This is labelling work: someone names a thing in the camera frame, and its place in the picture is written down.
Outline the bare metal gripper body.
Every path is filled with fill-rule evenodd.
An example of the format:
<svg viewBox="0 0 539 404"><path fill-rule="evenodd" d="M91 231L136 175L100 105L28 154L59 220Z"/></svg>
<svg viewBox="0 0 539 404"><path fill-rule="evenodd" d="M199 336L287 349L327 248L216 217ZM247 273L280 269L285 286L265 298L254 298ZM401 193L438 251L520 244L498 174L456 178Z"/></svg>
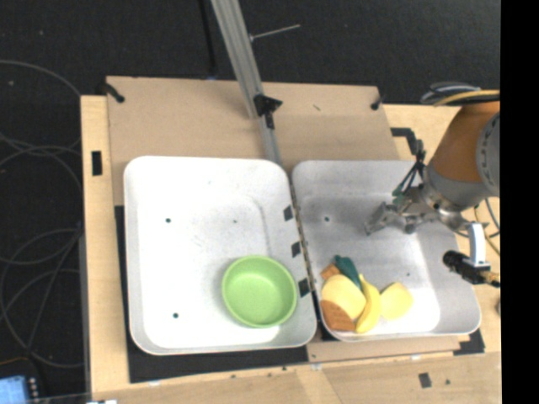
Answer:
<svg viewBox="0 0 539 404"><path fill-rule="evenodd" d="M397 207L398 216L418 217L423 224L439 221L451 231L465 231L469 221L462 216L462 208L443 197L430 186L415 186L392 192L392 204Z"/></svg>

